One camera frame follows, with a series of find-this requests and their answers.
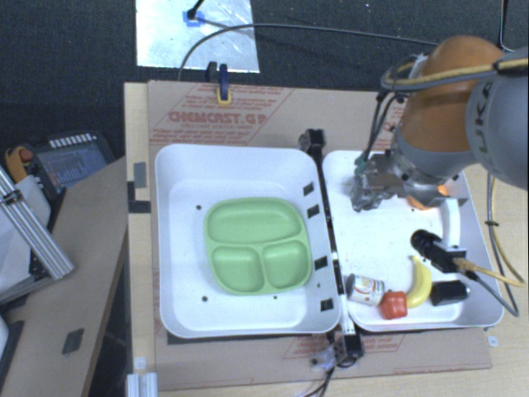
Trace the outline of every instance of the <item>silver metal sheet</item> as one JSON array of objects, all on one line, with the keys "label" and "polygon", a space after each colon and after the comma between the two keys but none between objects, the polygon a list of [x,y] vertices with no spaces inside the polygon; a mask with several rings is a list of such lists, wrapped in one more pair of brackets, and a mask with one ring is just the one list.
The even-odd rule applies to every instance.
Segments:
[{"label": "silver metal sheet", "polygon": [[[220,29],[190,22],[185,13],[197,0],[136,0],[136,43],[139,66],[178,68],[189,48]],[[250,0],[205,0],[197,17],[223,26],[252,23]],[[206,69],[210,61],[226,63],[230,71],[259,73],[252,29],[230,31],[206,41],[185,67]]]}]

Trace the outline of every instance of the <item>green divided plate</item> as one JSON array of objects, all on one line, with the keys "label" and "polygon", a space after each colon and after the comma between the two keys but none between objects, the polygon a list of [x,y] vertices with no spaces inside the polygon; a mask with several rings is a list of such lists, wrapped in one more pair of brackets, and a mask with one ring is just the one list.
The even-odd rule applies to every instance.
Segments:
[{"label": "green divided plate", "polygon": [[233,294],[273,294],[305,284],[312,258],[305,223],[281,198],[237,198],[212,206],[204,221],[207,258]]}]

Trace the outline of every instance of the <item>yellow banana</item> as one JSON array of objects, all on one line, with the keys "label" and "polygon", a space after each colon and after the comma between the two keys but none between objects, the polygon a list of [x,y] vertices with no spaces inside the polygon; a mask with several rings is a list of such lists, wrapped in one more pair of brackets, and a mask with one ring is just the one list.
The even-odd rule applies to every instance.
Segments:
[{"label": "yellow banana", "polygon": [[423,304],[431,292],[431,272],[421,262],[419,256],[412,256],[415,265],[413,275],[413,287],[406,294],[406,306],[408,309],[416,308]]}]

